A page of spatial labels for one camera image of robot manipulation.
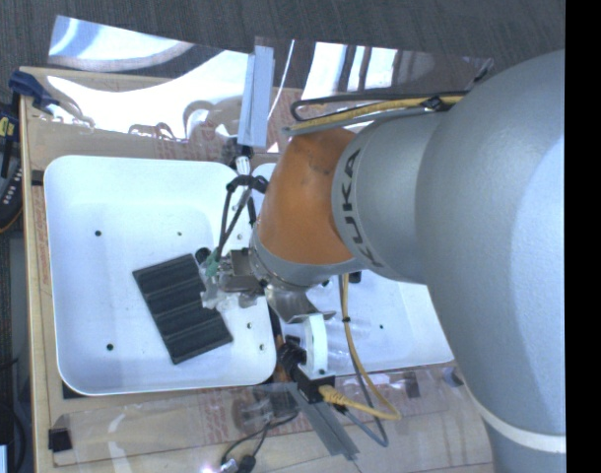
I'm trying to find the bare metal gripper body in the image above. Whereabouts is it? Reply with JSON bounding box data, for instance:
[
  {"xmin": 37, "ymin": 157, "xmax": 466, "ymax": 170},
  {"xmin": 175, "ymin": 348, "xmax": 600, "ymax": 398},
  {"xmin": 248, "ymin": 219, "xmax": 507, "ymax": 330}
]
[{"xmin": 216, "ymin": 247, "xmax": 268, "ymax": 309}]

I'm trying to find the black ribbed rectangular block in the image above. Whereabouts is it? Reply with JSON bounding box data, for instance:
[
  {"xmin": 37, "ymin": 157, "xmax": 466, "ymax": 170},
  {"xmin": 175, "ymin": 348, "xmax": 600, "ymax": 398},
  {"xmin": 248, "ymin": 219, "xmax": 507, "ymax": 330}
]
[{"xmin": 131, "ymin": 252, "xmax": 234, "ymax": 366}]

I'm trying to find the white plastic tray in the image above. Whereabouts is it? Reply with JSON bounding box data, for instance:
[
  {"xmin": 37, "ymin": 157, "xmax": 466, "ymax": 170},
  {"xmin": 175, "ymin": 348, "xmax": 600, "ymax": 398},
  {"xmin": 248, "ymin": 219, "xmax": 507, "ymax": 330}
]
[
  {"xmin": 42, "ymin": 154, "xmax": 279, "ymax": 397},
  {"xmin": 250, "ymin": 162, "xmax": 456, "ymax": 378}
]

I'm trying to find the brown cardboard board red print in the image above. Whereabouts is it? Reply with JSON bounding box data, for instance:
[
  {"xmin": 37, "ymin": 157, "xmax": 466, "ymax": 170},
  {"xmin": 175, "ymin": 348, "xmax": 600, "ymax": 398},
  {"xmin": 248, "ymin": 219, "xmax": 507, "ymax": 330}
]
[{"xmin": 18, "ymin": 65, "xmax": 495, "ymax": 473}]

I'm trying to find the black cylinder on white bracket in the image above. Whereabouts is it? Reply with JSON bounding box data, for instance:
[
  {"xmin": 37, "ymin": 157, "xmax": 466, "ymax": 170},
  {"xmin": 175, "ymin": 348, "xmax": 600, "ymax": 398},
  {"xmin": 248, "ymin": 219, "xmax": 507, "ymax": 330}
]
[{"xmin": 276, "ymin": 311, "xmax": 337, "ymax": 405}]

